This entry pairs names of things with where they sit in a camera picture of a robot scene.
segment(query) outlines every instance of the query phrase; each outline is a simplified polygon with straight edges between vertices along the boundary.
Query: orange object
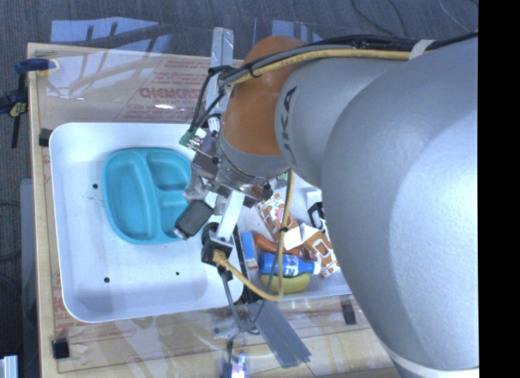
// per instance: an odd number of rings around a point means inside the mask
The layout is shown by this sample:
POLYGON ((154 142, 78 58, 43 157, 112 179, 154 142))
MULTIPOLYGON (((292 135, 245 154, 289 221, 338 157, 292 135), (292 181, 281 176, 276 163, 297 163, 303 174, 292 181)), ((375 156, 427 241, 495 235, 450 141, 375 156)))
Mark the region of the orange object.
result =
MULTIPOLYGON (((276 247, 278 246, 273 241, 269 241, 266 237, 264 237, 261 233, 255 233, 253 235, 254 244, 263 251, 275 253, 276 247)), ((301 251, 298 248, 292 248, 291 250, 286 250, 284 248, 284 254, 296 255, 297 257, 301 256, 301 251)))
MULTIPOLYGON (((251 49, 244 63, 304 45, 295 37, 270 36, 251 49)), ((285 81, 296 67, 282 67, 235 85, 222 122, 223 135, 231 146, 247 154, 281 155, 275 135, 275 108, 285 81)))
POLYGON ((318 229, 313 236, 303 243, 303 247, 321 261, 322 271, 319 273, 321 277, 326 278, 340 269, 332 243, 318 229))
MULTIPOLYGON (((273 194, 266 201, 256 205, 258 214, 266 224, 269 233, 275 241, 280 237, 280 229, 282 228, 282 215, 284 214, 285 202, 279 193, 273 194)), ((288 230, 298 228, 298 222, 289 212, 288 230)))

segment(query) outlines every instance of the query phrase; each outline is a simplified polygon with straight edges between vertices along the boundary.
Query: yellow cable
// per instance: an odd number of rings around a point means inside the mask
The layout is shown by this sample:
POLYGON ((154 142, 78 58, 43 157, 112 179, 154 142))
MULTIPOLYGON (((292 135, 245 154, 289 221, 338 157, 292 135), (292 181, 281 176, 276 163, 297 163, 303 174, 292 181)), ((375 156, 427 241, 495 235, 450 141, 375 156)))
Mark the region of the yellow cable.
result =
MULTIPOLYGON (((272 72, 279 68, 288 66, 290 64, 305 62, 306 60, 312 59, 323 59, 330 57, 349 57, 356 59, 382 59, 382 60, 400 60, 406 61, 410 58, 408 51, 385 51, 385 50, 359 50, 359 49, 327 49, 327 50, 316 50, 309 53, 296 54, 286 59, 281 59, 277 62, 267 64, 266 66, 259 67, 254 70, 254 77, 259 77, 265 72, 272 72)), ((253 78, 251 74, 242 76, 232 82, 227 83, 228 85, 237 85, 253 78)))
POLYGON ((288 227, 288 219, 289 219, 289 208, 291 207, 291 201, 293 200, 293 188, 294 188, 294 171, 289 170, 288 174, 288 183, 287 183, 287 192, 285 194, 285 207, 284 207, 284 213, 282 215, 282 228, 279 232, 279 240, 278 240, 278 267, 279 267, 279 273, 278 273, 278 294, 273 295, 264 292, 263 290, 259 289, 256 285, 254 285, 251 281, 249 281, 233 264, 229 262, 229 260, 226 258, 226 254, 221 250, 214 250, 213 251, 213 261, 214 263, 217 263, 218 265, 227 268, 230 272, 232 272, 236 278, 238 278, 244 285, 258 294, 261 298, 264 298, 266 300, 271 300, 272 302, 278 302, 283 296, 284 296, 284 283, 283 283, 283 275, 280 275, 282 272, 282 266, 283 266, 283 258, 284 258, 284 237, 285 237, 285 229, 288 227))

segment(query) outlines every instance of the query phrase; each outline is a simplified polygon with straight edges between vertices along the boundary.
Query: blue clamp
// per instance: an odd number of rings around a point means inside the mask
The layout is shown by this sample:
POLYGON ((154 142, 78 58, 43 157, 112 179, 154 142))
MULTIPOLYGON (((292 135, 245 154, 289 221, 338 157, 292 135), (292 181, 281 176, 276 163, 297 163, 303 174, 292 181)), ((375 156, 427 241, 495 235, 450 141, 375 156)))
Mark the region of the blue clamp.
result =
POLYGON ((50 70, 56 68, 56 63, 48 59, 27 59, 15 65, 15 71, 19 74, 18 89, 12 90, 0 97, 0 114, 9 114, 15 119, 11 148, 18 145, 18 133, 20 131, 20 116, 28 111, 28 93, 25 87, 25 77, 28 72, 50 70))

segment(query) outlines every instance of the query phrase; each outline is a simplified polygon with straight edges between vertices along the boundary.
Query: blue bottle label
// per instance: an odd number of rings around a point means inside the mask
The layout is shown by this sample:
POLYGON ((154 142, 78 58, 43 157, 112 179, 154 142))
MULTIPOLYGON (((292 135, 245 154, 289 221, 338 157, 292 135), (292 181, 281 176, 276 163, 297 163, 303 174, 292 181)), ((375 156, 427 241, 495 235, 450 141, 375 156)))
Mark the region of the blue bottle label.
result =
POLYGON ((295 255, 284 255, 284 276, 295 277, 298 275, 298 257, 295 255))

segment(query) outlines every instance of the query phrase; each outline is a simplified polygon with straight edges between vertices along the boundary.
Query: gray carpet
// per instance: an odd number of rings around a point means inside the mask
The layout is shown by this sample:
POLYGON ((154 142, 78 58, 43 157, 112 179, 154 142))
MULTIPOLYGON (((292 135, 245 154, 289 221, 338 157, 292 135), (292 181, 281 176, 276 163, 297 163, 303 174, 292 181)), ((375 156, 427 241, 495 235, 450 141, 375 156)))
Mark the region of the gray carpet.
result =
MULTIPOLYGON (((173 36, 169 46, 161 48, 163 51, 197 55, 208 55, 210 42, 197 41, 196 33, 183 34, 180 26, 187 25, 195 31, 223 26, 235 32, 236 57, 243 57, 253 40, 269 35, 273 20, 279 21, 278 25, 293 21, 312 24, 312 33, 320 37, 340 33, 387 36, 390 32, 442 39, 463 34, 464 28, 478 27, 478 8, 471 0, 441 0, 449 14, 439 0, 390 1, 354 0, 356 7, 353 7, 351 0, 0 0, 0 91, 16 88, 14 64, 24 59, 28 42, 51 41, 56 20, 123 17, 170 24, 165 28, 149 28, 146 32, 173 36)), ((122 46, 142 37, 140 33, 124 33, 115 41, 101 38, 76 43, 122 46)), ((22 117, 19 146, 15 150, 11 149, 11 130, 12 119, 0 115, 2 203, 18 202, 20 181, 31 176, 28 117, 22 117)), ((20 213, 16 206, 5 204, 0 206, 0 216, 1 258, 20 248, 20 213)), ((0 357, 20 350, 20 267, 19 255, 0 261, 0 275, 4 279, 0 280, 0 357)))

